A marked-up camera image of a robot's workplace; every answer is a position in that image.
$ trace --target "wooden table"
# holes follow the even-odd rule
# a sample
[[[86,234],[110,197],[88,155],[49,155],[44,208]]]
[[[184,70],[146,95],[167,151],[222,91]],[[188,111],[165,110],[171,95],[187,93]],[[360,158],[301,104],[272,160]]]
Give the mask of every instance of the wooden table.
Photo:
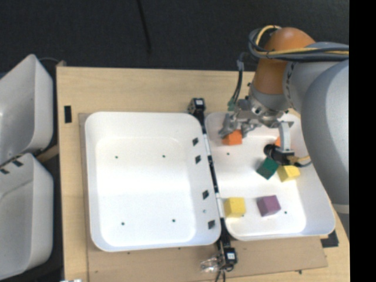
[[[245,72],[244,84],[253,72]],[[225,111],[237,72],[57,67],[65,279],[90,281],[213,281],[199,262],[214,246],[105,253],[86,235],[79,114],[97,111],[184,112],[193,97],[206,113]],[[243,86],[240,97],[247,95]],[[319,237],[233,241],[239,263],[230,281],[349,281],[350,245],[337,218],[338,247]]]

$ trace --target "empty white tray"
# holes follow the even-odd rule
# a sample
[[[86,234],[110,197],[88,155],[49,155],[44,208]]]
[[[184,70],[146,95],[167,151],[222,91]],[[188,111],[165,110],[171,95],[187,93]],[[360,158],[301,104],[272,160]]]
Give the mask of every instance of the empty white tray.
[[[244,217],[226,219],[229,233],[239,240],[255,240],[332,232],[334,215],[314,166],[301,168],[296,180],[282,183],[277,173],[266,180],[256,170],[266,158],[264,146],[276,141],[278,129],[256,128],[243,139],[242,145],[228,146],[222,144],[218,134],[224,116],[225,113],[212,113],[206,118],[219,192],[224,199],[244,197],[247,210]],[[300,119],[289,114],[281,119],[294,121],[290,129],[291,148],[297,156],[306,156]],[[272,216],[261,217],[256,199],[274,194],[282,209]]]
[[[90,233],[104,251],[196,246],[220,235],[202,129],[184,113],[85,122]]]
[[[0,172],[0,280],[49,258],[52,250],[53,179],[31,154]]]
[[[53,134],[52,87],[35,55],[0,79],[0,165],[47,147]]]

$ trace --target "purple block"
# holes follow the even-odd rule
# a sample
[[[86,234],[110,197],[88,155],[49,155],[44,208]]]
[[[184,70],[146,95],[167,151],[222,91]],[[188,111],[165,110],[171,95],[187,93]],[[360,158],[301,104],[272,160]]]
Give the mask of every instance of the purple block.
[[[281,206],[275,195],[259,197],[257,199],[257,207],[259,207],[261,216],[273,215],[281,210]]]

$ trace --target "orange block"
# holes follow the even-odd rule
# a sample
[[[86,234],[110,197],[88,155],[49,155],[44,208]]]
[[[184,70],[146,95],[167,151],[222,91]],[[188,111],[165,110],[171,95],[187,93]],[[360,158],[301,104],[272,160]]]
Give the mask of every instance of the orange block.
[[[281,138],[277,138],[276,141],[274,142],[275,145],[281,147]]]
[[[225,145],[238,145],[242,144],[243,135],[241,134],[240,129],[234,130],[232,133],[228,134],[222,139],[222,143]]]

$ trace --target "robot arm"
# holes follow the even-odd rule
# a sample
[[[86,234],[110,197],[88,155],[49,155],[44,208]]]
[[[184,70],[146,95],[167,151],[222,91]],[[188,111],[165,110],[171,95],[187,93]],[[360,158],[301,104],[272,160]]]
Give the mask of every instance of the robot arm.
[[[271,29],[270,39],[259,47]],[[296,28],[267,26],[251,32],[249,51],[259,60],[249,95],[233,96],[234,113],[226,117],[221,137],[238,125],[243,137],[260,125],[281,130],[278,119],[295,109],[310,159],[350,239],[348,46],[315,43]]]

